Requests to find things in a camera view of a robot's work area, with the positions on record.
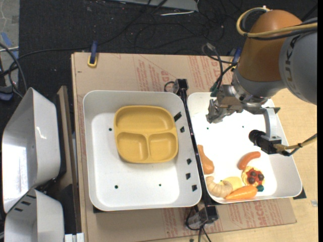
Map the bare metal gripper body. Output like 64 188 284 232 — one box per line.
216 84 253 113

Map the white plastic tray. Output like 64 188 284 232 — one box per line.
187 92 303 205
82 90 203 212

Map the thin black rod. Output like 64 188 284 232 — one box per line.
179 89 211 207

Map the orange sausage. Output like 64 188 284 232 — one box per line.
237 151 261 170

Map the brown chicken drumstick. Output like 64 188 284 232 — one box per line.
197 144 216 175

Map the pale yellow rounded piece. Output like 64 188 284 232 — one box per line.
223 176 243 191

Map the pizza slice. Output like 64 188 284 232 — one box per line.
241 166 266 187

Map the yellow divided plate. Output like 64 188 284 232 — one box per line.
114 105 179 164

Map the beige croissant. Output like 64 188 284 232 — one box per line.
205 175 234 199

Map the orange carrot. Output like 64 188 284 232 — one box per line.
225 185 265 201

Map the brown cardboard board red print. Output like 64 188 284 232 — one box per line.
70 52 297 242

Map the black block with thin wires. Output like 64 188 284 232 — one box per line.
173 78 189 96
186 205 220 229

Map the black cylinder on white bracket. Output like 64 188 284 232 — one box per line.
248 106 283 155

